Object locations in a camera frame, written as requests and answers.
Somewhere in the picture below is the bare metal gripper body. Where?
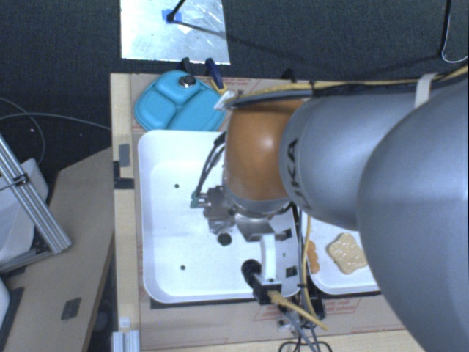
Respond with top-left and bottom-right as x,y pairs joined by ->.
203,184 -> 276,243

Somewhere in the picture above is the white plastic tray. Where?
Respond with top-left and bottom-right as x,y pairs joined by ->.
137,129 -> 302,304
299,210 -> 383,296

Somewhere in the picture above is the orange toy food piece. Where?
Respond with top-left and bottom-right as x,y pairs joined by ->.
305,239 -> 321,274

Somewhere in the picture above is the blue divided plate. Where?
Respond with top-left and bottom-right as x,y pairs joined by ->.
133,69 -> 226,133

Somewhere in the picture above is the brown cardboard board red print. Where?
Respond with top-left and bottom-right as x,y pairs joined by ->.
130,73 -> 408,346

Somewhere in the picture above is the pale yellow toast slice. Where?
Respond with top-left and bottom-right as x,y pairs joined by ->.
326,232 -> 369,276

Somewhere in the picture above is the black cylinder on white bracket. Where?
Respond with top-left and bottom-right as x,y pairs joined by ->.
240,232 -> 284,306

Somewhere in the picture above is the black block with thin wires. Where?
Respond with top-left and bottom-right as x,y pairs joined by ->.
299,286 -> 327,320

